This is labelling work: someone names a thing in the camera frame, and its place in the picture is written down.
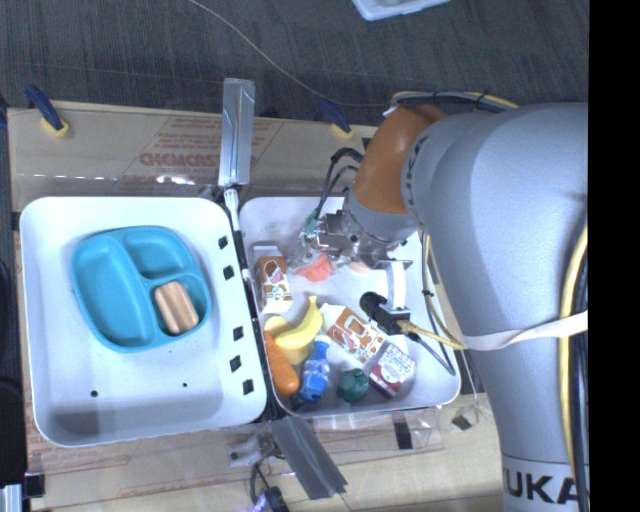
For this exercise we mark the dark green toy broccoli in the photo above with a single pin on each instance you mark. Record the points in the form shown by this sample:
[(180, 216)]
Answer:
[(353, 386)]

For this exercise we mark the large brown and white carton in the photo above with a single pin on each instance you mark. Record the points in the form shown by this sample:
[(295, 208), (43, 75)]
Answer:
[(355, 332)]

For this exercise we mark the orange pink toy food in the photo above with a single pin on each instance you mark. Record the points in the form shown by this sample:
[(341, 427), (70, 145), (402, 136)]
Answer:
[(316, 271)]

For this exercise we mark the small brown and white carton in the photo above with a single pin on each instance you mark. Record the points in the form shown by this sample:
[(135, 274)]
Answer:
[(272, 282)]

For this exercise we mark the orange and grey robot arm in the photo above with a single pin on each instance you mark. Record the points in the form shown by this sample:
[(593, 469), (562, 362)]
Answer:
[(500, 240)]

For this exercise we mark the blue divided plate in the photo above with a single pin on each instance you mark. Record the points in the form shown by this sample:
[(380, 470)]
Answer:
[(112, 290)]

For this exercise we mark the brown cardboard board red print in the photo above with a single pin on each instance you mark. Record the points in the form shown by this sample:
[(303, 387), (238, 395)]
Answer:
[(125, 145)]

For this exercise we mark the tan toy hot dog bun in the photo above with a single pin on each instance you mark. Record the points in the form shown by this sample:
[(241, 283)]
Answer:
[(175, 307)]

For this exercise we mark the white plastic tray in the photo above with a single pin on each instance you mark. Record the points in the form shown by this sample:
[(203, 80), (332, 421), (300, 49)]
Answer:
[(150, 400), (430, 380)]

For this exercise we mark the thin black and white rod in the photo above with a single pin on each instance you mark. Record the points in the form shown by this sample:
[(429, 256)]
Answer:
[(243, 260)]

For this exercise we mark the black cylinder on white bracket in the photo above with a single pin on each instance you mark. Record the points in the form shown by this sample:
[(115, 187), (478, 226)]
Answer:
[(381, 311)]

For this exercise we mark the red and white carton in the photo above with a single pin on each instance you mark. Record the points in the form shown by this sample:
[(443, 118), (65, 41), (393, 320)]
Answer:
[(393, 371)]

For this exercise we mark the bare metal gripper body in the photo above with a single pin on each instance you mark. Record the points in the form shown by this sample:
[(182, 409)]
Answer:
[(340, 239)]

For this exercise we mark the orange carrot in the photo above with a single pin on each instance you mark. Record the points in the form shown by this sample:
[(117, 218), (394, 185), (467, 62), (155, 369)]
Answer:
[(281, 370)]

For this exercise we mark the blue plastic bottle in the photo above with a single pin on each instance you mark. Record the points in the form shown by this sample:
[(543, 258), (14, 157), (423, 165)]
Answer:
[(315, 375)]

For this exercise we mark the yellow banana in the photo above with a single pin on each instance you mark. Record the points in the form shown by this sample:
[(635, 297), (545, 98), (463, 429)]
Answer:
[(305, 332)]

